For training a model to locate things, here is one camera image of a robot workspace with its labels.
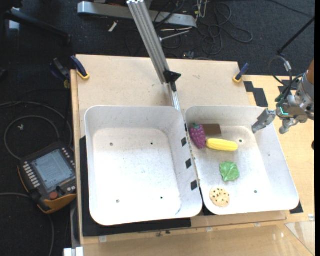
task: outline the black floor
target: black floor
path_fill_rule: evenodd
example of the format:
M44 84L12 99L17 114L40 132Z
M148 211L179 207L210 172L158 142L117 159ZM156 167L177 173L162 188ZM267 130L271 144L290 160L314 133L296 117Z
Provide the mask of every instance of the black floor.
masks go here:
M58 127L62 140L69 141L71 135L64 120L47 108L67 115L72 125L68 90L50 72L49 64L54 58L71 68L69 58L74 54L148 56L132 20L78 15L79 2L24 0L20 9L22 13L70 33L69 46L64 46L59 38L25 25L20 25L19 31L9 29L8 21L5 22L0 35L0 68L8 71L8 77L0 82L0 193L26 193L18 176L17 159L8 153L4 144L4 134L12 121L29 115L48 118ZM154 1L151 9L159 11L167 2ZM179 1L180 5L182 3L179 13L195 15L197 1ZM170 2L163 10L173 9L175 5ZM314 0L212 0L207 5L205 18L198 20L198 28L164 41L163 50L167 58L181 59L184 53L193 52L195 59L233 61L240 67L249 63L249 75L270 75L270 59L314 15ZM108 32L114 21L117 26L113 32ZM166 37L176 32L160 30L172 28L162 25L157 31L161 37ZM315 23L283 54L294 76L305 72L315 55ZM277 76L288 74L280 61L275 61L271 70ZM20 130L18 126L22 124L24 129ZM7 132L10 149L21 157L44 148L55 139L52 127L36 118L22 119ZM64 248L71 247L69 214L69 207L65 207L51 215L55 230L54 256L61 256ZM46 256L51 242L48 216L27 198L0 196L1 256Z

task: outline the white plastic tray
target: white plastic tray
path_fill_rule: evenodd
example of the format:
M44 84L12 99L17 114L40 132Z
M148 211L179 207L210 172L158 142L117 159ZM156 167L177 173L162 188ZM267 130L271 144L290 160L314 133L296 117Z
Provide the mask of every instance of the white plastic tray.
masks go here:
M89 209L100 225L190 218L202 198L182 114L171 106L85 113Z
M198 149L191 142L204 204L216 215L292 210L299 204L274 124L252 132L251 125L263 110L256 106L195 106L185 114L188 128L193 123L219 124L222 136L217 138L239 145L237 151L218 151ZM225 161L237 165L238 179L223 181L220 163ZM227 189L228 206L212 203L209 193L213 187Z

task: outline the black mark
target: black mark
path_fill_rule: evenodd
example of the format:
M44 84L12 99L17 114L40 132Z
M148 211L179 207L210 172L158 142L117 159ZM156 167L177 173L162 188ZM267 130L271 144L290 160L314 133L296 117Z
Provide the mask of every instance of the black mark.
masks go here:
M302 208L301 202L299 201L298 206L295 209L290 210L291 214L300 214L303 213L304 209Z
M244 86L245 86L245 90L248 93L253 93L256 105L258 107L268 107L269 106L264 89L254 88L253 83L249 82L249 81L245 81Z
M196 181L196 180L192 181L192 182L191 182L191 190L193 191L193 190L195 190L197 187L198 187L197 181Z
M182 144L182 147L184 147L186 144L187 144L187 138L184 137L182 140L181 140L181 144Z
M191 158L185 162L185 165L187 169L192 165Z

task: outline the cookie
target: cookie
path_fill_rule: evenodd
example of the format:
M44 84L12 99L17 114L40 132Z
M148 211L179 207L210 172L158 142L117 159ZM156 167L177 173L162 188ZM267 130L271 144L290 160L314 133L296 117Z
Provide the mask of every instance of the cookie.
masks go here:
M226 207L230 203L230 195L223 187L214 187L210 190L210 199L216 205L220 207Z

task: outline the metal pole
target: metal pole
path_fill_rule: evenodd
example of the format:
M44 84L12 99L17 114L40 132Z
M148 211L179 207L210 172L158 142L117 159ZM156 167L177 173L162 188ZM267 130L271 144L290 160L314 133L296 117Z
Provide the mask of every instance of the metal pole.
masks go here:
M127 5L132 13L160 82L166 84L167 81L164 72L170 71L170 69L147 6L144 1L127 1ZM168 88L171 92L170 95L173 106L181 111L177 92L172 90L171 84L168 85Z

